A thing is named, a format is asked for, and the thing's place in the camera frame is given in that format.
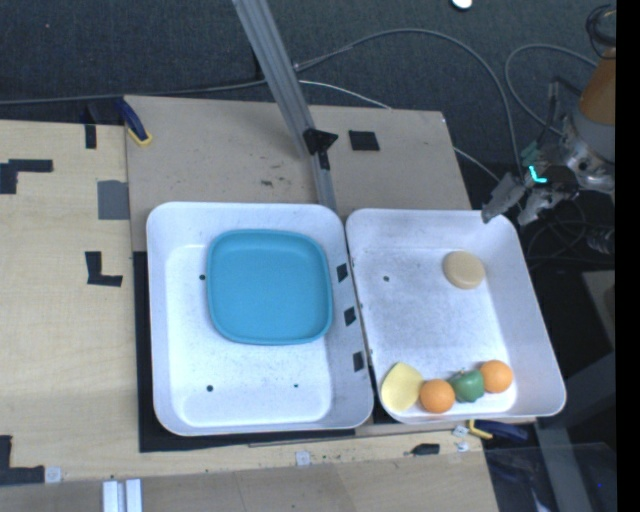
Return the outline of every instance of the blue tray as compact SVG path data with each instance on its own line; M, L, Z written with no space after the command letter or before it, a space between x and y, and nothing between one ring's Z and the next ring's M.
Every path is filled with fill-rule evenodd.
M331 325L327 259L308 236L290 231L227 231L207 255L207 300L225 338L258 345L308 343Z

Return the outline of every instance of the black mat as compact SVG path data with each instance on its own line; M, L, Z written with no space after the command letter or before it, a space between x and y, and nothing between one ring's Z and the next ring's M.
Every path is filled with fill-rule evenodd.
M183 437L165 429L153 409L147 263L146 252L133 253L140 452L195 450L234 444L343 438L355 435L354 429L339 429Z

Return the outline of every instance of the white plastic tray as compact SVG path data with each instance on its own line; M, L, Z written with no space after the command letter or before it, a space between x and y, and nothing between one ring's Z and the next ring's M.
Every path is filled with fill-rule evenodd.
M419 424L562 409L564 381L508 219L484 224L479 211L363 209L349 216L346 232L378 389L399 361L425 379L447 379L489 359L514 372L504 393L485 393L443 414L418 403L402 413L387 410L394 419ZM446 279L442 259L456 249L483 262L486 277L477 288Z
M236 229L281 229L324 249L333 322L310 343L225 339L206 297L211 241ZM147 219L153 401L184 436L353 428L373 409L365 345L340 218L320 205L169 202Z

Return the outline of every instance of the orange fruit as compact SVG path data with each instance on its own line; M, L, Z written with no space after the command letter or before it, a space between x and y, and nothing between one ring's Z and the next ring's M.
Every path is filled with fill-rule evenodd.
M428 412L447 412L455 401L453 386L444 379L427 380L420 387L420 403Z
M502 393L513 382L513 370L504 361L492 359L480 366L484 378L484 390L489 393Z

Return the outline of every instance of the green fruit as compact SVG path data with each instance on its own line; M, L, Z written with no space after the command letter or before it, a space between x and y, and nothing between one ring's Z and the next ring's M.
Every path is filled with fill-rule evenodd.
M458 402L475 402L484 395L484 377L480 370L461 371L449 379Z

